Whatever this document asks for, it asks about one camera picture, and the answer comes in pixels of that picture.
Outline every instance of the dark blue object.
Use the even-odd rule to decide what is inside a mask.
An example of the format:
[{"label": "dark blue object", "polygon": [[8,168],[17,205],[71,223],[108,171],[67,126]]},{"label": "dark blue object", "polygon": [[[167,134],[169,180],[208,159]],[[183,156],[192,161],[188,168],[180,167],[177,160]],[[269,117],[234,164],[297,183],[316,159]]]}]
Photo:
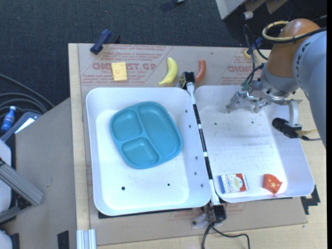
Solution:
[{"label": "dark blue object", "polygon": [[15,121],[15,111],[16,111],[16,107],[11,106],[9,109],[9,113],[6,114],[6,116],[4,118],[4,123],[1,126],[2,132],[6,133],[12,127],[12,125]]},{"label": "dark blue object", "polygon": [[100,35],[97,42],[94,44],[94,46],[90,49],[91,52],[94,54],[100,53],[100,51],[103,49],[103,44],[107,43],[111,36],[112,32],[109,30],[104,30],[102,32],[102,35]]}]

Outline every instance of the black carpet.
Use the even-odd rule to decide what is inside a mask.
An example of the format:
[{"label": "black carpet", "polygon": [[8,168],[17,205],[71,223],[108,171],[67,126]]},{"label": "black carpet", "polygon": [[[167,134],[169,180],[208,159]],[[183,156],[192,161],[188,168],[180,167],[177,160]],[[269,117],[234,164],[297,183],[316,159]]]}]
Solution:
[{"label": "black carpet", "polygon": [[[121,44],[244,47],[245,23],[259,36],[274,21],[327,14],[327,0],[290,0],[271,15],[262,5],[248,21],[240,19],[244,6],[221,20],[215,0],[0,0],[0,7],[0,74],[54,105],[70,96],[68,43],[95,43],[105,29]],[[326,18],[317,23],[326,26]],[[10,92],[30,94],[0,77],[0,94]],[[8,99],[0,96],[0,109]]]}]

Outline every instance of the yellow banana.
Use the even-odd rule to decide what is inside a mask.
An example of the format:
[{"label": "yellow banana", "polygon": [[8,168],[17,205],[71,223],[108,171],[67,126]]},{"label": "yellow banana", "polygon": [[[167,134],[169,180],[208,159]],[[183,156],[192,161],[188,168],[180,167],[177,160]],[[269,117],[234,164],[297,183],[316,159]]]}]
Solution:
[{"label": "yellow banana", "polygon": [[172,83],[177,75],[177,63],[173,58],[167,58],[167,65],[168,65],[168,72],[165,78],[158,82],[158,85],[161,86],[162,84],[169,84]]}]

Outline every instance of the blue plate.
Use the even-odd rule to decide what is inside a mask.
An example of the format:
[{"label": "blue plate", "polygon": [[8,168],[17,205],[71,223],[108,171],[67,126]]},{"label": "blue plate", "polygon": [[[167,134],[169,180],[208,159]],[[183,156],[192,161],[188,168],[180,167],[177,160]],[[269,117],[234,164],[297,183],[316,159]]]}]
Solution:
[{"label": "blue plate", "polygon": [[117,112],[110,132],[125,161],[146,169],[176,157],[182,138],[167,110],[156,102],[143,102]]}]

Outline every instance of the blue bottle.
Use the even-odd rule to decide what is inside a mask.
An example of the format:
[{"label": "blue bottle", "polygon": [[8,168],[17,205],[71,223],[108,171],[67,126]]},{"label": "blue bottle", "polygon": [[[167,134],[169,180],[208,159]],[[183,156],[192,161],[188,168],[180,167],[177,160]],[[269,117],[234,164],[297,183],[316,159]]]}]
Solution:
[{"label": "blue bottle", "polygon": [[15,106],[11,106],[9,108],[9,113],[7,113],[6,116],[4,117],[4,123],[1,126],[2,132],[6,133],[12,127],[15,121],[15,111],[16,111]]}]

